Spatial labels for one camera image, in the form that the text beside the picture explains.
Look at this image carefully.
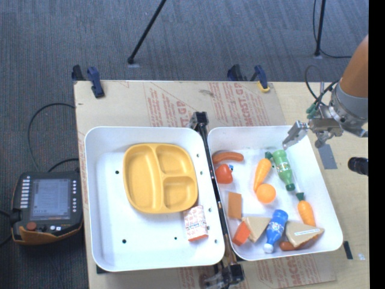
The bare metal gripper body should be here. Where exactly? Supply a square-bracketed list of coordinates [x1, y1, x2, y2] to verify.
[308, 99, 369, 141]

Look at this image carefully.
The white plastic tray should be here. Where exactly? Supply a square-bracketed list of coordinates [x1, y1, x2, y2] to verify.
[207, 125, 344, 262]
[84, 126, 226, 273]

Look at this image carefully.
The green bottle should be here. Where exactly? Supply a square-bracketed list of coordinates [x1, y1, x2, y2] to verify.
[271, 149, 297, 192]

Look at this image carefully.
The orange carrot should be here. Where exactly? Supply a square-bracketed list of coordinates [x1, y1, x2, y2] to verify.
[253, 151, 274, 193]
[295, 192, 317, 227]

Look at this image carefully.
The orange ball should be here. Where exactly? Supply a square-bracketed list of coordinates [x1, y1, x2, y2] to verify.
[256, 183, 277, 205]

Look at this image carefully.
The brown sausage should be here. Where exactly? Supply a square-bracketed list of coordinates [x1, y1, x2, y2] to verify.
[279, 240, 303, 252]
[211, 151, 245, 165]

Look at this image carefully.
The red pepper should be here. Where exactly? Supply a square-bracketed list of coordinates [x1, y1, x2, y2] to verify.
[214, 163, 235, 185]

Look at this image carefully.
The brown flat biscuit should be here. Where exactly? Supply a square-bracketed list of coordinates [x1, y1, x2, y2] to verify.
[227, 191, 243, 220]

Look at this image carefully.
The tan triangular sandwich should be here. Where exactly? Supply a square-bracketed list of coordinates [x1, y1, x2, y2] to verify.
[241, 216, 273, 243]
[285, 220, 325, 249]

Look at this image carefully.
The blue bottle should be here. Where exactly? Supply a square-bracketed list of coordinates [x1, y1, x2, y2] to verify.
[263, 209, 289, 254]

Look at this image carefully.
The black tripod leg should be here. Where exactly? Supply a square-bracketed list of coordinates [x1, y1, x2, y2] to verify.
[313, 0, 330, 57]
[126, 0, 175, 65]

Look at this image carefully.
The orange wedge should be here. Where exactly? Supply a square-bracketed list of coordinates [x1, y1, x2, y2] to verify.
[231, 220, 251, 247]

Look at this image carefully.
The brown cardboard board red print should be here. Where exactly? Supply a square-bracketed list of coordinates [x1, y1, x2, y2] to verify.
[73, 79, 338, 289]

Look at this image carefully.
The red and white carton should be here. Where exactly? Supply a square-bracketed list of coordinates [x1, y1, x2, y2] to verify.
[183, 205, 209, 242]

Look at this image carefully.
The yellow divided plate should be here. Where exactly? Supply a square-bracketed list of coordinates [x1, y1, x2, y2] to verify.
[122, 143, 200, 214]

